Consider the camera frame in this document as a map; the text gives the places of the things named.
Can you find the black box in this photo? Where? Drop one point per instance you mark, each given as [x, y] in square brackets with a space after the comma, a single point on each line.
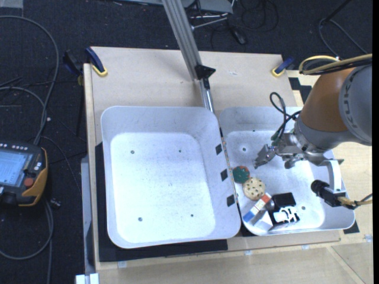
[284, 200]

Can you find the pale wood board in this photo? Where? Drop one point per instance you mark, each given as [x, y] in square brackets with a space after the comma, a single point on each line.
[148, 81]

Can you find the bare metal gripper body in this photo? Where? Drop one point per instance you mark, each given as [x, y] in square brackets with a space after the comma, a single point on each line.
[291, 146]

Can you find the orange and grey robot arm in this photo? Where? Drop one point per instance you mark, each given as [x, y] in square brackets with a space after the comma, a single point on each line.
[331, 105]

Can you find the green round doughnut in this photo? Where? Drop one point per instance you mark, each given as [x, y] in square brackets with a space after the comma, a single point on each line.
[240, 174]

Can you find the black cylinder on white bracket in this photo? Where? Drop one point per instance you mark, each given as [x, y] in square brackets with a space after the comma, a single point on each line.
[324, 190]

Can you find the black and white packet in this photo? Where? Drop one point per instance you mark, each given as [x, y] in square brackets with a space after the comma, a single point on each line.
[285, 216]

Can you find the white grey carton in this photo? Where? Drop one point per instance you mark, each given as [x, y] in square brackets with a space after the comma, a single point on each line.
[263, 222]

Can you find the beige chocolate chip biscuit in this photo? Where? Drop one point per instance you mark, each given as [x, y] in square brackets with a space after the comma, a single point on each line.
[253, 188]

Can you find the white red blue carton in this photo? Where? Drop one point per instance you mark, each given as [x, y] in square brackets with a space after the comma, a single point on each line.
[257, 208]

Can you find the white plastic tray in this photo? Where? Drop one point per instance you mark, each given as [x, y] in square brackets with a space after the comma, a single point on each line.
[284, 176]
[163, 185]

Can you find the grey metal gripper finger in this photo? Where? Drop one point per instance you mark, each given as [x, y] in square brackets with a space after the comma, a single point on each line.
[290, 162]
[265, 156]

